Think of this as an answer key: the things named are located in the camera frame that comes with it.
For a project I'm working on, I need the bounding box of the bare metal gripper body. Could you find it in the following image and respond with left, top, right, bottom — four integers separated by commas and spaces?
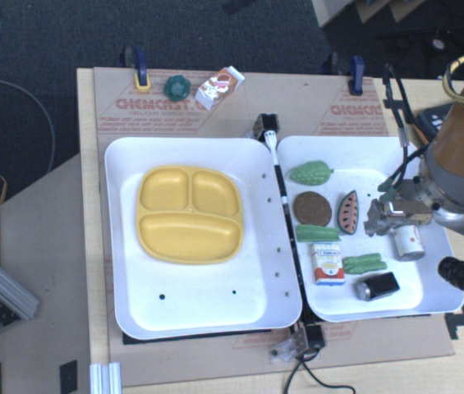
383, 177, 443, 227

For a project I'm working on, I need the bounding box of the red watermelon slice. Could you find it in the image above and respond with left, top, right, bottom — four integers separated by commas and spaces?
335, 190, 360, 236

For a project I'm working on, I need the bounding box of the white can with orange dot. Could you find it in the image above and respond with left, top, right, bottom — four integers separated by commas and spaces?
392, 224, 426, 262

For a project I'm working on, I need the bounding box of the green bean bundle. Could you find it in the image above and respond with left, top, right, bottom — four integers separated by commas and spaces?
341, 252, 388, 276

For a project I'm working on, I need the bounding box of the white plastic tray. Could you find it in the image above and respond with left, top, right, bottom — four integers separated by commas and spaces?
275, 135, 464, 324
103, 136, 304, 341

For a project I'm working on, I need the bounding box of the green cucumber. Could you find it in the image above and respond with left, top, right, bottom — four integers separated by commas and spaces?
295, 223, 342, 244

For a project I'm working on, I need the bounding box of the black and silver box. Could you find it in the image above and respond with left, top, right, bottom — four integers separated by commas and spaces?
354, 271, 402, 302

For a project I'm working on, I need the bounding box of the white red and blue carton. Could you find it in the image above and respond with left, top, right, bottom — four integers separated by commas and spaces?
310, 241, 347, 286

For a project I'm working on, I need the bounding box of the brown round biscuit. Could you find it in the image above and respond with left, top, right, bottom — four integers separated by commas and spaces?
292, 190, 333, 227

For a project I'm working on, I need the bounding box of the green bumpy toy vegetable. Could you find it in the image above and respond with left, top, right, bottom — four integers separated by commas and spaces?
287, 159, 335, 187

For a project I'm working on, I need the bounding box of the thin black and white rod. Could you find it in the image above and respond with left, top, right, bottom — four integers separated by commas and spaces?
264, 131, 311, 324

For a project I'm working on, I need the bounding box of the brown cardboard board red print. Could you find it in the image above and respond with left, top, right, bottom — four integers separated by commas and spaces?
92, 66, 457, 387

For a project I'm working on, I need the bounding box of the yellow divided plate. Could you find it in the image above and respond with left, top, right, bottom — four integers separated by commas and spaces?
135, 164, 246, 266

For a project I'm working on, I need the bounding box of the white and orange milk carton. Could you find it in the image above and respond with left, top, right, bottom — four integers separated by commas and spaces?
194, 65, 246, 112

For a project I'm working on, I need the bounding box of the green broccoli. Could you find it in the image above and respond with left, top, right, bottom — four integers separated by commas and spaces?
163, 74, 192, 103

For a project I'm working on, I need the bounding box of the black cylinder on white bracket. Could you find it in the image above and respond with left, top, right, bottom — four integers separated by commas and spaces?
437, 227, 464, 308

